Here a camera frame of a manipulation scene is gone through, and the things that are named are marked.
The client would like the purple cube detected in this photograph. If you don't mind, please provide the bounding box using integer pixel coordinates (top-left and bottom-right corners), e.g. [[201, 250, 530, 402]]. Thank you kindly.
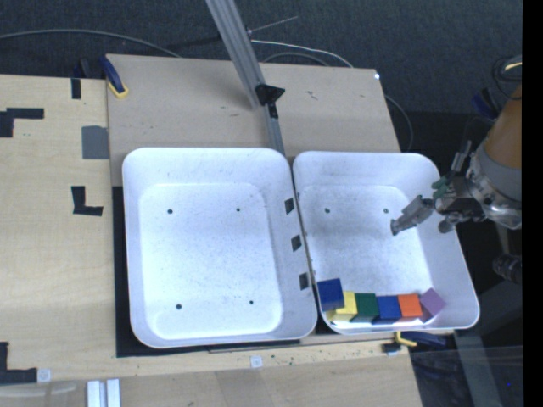
[[418, 287, 448, 319]]

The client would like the green cube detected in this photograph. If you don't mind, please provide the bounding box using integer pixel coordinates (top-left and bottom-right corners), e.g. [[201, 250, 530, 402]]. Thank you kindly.
[[353, 293, 380, 318]]

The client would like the white plastic tray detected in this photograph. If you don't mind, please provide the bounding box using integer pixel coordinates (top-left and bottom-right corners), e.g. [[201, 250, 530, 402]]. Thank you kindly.
[[121, 146, 319, 349], [292, 150, 481, 336]]

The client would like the dark blue cube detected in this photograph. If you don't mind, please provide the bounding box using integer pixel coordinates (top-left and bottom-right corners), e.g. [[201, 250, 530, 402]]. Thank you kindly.
[[316, 277, 345, 312]]

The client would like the orange cube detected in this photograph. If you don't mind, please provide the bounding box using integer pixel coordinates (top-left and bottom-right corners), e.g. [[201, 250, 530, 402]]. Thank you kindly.
[[397, 293, 424, 319]]

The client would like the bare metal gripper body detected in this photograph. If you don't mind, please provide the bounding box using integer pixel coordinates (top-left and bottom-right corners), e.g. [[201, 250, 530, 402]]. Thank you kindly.
[[434, 170, 523, 231]]

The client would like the black cylinder on white bracket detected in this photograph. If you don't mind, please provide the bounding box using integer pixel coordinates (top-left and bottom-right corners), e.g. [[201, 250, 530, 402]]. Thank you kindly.
[[492, 252, 523, 284]]

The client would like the yellow cube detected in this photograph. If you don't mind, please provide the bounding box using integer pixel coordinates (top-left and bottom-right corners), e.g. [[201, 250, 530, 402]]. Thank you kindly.
[[325, 291, 359, 323]]

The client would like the pale wood board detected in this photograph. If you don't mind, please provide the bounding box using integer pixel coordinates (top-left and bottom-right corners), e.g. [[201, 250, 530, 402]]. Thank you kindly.
[[104, 53, 457, 359]]

